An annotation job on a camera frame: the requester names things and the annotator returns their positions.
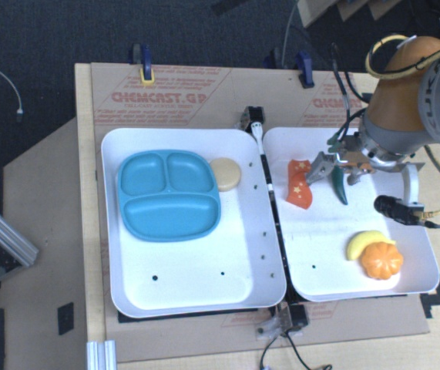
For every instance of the blue divided plate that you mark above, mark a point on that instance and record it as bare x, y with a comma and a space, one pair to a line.
169, 210

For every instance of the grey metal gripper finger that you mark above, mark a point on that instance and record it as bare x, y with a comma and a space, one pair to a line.
320, 168
356, 175

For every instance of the black cylinder on white bracket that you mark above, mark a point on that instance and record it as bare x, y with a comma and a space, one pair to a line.
397, 208

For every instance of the beige round biscuit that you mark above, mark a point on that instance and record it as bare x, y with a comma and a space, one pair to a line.
226, 175

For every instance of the yellow banana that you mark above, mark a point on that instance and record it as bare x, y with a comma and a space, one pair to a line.
356, 245

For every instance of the brown cardboard board red print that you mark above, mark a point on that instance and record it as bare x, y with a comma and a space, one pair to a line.
212, 91

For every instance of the white plastic tray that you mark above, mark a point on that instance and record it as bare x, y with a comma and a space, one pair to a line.
189, 268
327, 245

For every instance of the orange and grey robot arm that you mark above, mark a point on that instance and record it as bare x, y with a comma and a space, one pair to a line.
397, 91

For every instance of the thin black and white rod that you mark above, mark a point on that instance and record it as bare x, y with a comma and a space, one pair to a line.
271, 195

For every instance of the orange pumpkin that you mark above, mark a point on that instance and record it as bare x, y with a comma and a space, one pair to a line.
382, 262

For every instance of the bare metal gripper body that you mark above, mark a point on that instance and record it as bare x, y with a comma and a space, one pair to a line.
373, 157

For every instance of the dark green chili pepper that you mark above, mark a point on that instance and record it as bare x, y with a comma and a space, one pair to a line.
340, 187

